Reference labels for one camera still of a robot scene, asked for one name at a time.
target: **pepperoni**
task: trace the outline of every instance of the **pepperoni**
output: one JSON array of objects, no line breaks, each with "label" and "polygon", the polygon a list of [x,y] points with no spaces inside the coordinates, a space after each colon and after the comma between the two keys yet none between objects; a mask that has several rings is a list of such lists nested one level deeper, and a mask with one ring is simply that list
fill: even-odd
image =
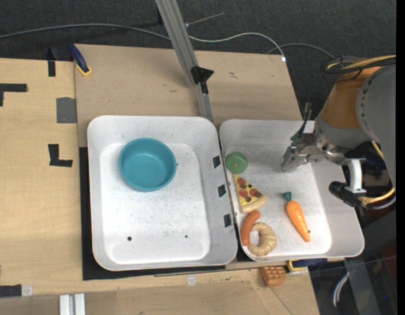
[{"label": "pepperoni", "polygon": [[239,190],[239,195],[241,195],[241,197],[246,198],[247,197],[247,192],[246,190],[240,189]]}]

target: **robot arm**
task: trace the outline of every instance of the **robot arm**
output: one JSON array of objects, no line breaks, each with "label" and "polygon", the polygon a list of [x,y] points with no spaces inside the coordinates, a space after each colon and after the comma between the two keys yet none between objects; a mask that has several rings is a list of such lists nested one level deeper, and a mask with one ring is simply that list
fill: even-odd
[{"label": "robot arm", "polygon": [[361,202],[356,198],[365,194],[361,166],[345,154],[365,141],[380,144],[396,187],[396,58],[357,60],[338,72],[342,75],[316,118],[313,133],[303,133],[302,127],[291,138],[282,170],[295,171],[300,164],[319,159],[348,165],[351,183],[333,182],[330,191],[345,203],[357,205]]}]

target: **green round object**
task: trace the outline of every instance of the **green round object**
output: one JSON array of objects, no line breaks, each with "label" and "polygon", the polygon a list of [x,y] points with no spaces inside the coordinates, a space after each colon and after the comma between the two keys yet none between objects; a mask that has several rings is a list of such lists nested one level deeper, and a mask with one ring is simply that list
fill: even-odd
[{"label": "green round object", "polygon": [[229,153],[226,157],[226,167],[233,174],[240,174],[247,168],[247,158],[240,152]]}]

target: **wooden table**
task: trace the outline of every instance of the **wooden table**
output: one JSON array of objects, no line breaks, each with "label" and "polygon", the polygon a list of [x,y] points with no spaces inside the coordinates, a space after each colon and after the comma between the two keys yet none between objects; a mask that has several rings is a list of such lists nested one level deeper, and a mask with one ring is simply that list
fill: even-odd
[{"label": "wooden table", "polygon": [[[198,295],[224,295],[218,312],[208,312],[223,314],[224,309],[242,309],[239,293],[245,291],[247,307],[261,314],[318,314],[308,273],[289,275],[281,285],[268,288],[259,270],[242,269],[238,262],[220,272],[195,274],[198,293],[190,292],[185,275],[82,280],[78,151],[87,145],[87,123],[101,114],[196,116],[198,104],[173,50],[78,47],[93,69],[88,78],[72,62],[56,62],[56,76],[49,77],[46,61],[0,58],[0,83],[28,85],[26,93],[5,93],[0,107],[0,285],[29,285],[33,295],[41,295],[0,299],[0,310],[29,314],[26,303],[32,309],[45,304],[53,309],[50,300],[59,294],[87,293],[87,308],[101,309],[93,314],[117,314],[93,302],[102,296],[95,293],[103,293],[106,306],[112,302],[123,314],[126,295],[132,293],[140,295],[142,307],[151,313],[157,302],[149,296],[166,301],[180,293],[189,302],[201,302]],[[217,126],[231,117],[300,119],[280,58],[196,54],[201,66],[215,70],[208,85]],[[77,123],[57,122],[56,100],[64,97],[76,98]],[[59,144],[60,159],[73,160],[72,166],[50,166],[49,144]],[[148,293],[141,293],[143,288]],[[178,313],[187,308],[167,309]]]}]

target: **white tray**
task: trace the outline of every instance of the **white tray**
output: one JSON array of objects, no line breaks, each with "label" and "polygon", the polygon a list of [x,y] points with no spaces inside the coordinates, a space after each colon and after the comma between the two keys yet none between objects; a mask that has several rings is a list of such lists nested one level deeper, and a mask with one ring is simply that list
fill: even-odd
[{"label": "white tray", "polygon": [[[108,270],[229,263],[237,252],[232,208],[217,130],[202,117],[104,115],[89,124],[93,254]],[[137,192],[117,159],[136,138],[154,138],[174,153],[174,179]]]},{"label": "white tray", "polygon": [[[364,238],[354,208],[331,195],[331,181],[344,182],[342,169],[328,160],[300,165],[293,173],[283,173],[281,163],[290,137],[302,121],[241,120],[225,121],[220,127],[224,158],[231,152],[241,152],[248,159],[247,169],[239,174],[269,197],[259,208],[259,222],[267,223],[276,233],[278,244],[268,255],[252,255],[254,261],[271,262],[290,259],[354,257],[364,248]],[[306,131],[312,131],[308,122]],[[240,229],[246,214],[240,213],[233,174],[226,170],[235,219]],[[302,208],[310,230],[310,242],[296,231],[286,211],[282,192],[291,191]],[[251,242],[259,236],[251,232]]]}]

